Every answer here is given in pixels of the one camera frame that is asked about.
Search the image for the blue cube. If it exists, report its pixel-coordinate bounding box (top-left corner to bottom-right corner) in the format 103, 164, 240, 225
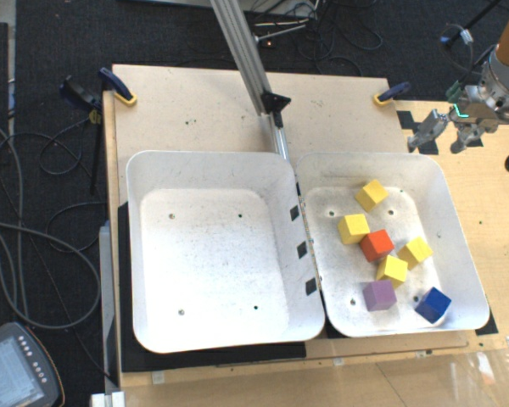
414, 286, 453, 325

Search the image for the white plastic tray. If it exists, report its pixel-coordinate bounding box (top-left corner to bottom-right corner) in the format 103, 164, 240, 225
126, 149, 326, 354
295, 151, 491, 338

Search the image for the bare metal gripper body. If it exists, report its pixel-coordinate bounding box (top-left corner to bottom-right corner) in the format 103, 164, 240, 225
448, 72, 509, 134

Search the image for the purple cube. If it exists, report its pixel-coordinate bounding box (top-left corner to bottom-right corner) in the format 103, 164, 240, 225
361, 279, 398, 313

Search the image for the orange cube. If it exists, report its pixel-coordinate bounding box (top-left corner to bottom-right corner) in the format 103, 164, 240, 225
360, 228, 395, 264

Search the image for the thin black and white rod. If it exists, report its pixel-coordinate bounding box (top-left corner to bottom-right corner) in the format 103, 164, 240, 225
271, 114, 324, 296

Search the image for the yellow cube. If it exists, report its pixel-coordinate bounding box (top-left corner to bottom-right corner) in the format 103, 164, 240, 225
396, 236, 434, 271
337, 213, 372, 246
355, 179, 389, 213
375, 254, 410, 289

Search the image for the pale wood board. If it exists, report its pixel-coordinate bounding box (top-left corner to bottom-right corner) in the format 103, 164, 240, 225
109, 63, 470, 388

